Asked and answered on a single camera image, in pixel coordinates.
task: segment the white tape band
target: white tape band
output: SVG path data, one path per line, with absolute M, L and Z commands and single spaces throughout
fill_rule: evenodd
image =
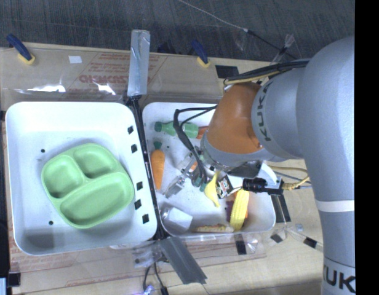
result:
M 318 201 L 315 200 L 317 208 L 322 212 L 349 212 L 355 211 L 355 200 L 342 201 Z

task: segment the white sticker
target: white sticker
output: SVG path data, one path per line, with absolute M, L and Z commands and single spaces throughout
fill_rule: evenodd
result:
M 83 63 L 80 56 L 69 56 L 70 63 Z

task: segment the yellow clamp tip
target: yellow clamp tip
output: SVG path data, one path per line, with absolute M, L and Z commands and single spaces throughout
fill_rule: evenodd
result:
M 197 57 L 196 61 L 203 67 L 208 68 L 210 66 L 210 60 L 207 63 L 204 63 L 200 57 Z
M 19 58 L 26 65 L 32 65 L 34 63 L 34 61 L 35 61 L 35 56 L 32 53 L 31 53 L 31 60 L 27 60 L 25 57 L 23 57 L 19 53 L 17 54 L 17 58 Z

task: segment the hole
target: hole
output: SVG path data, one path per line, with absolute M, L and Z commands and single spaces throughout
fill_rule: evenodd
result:
M 148 214 L 143 215 L 142 218 L 143 218 L 143 224 L 147 223 L 150 220 L 148 218 Z
M 140 199 L 135 201 L 135 210 L 139 209 L 141 206 L 142 206 L 142 203 L 141 203 Z

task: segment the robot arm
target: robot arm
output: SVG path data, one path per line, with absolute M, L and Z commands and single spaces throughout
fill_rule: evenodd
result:
M 350 37 L 262 87 L 234 85 L 202 141 L 205 158 L 224 170 L 256 160 L 305 160 L 324 237 L 323 295 L 356 287 L 353 106 Z

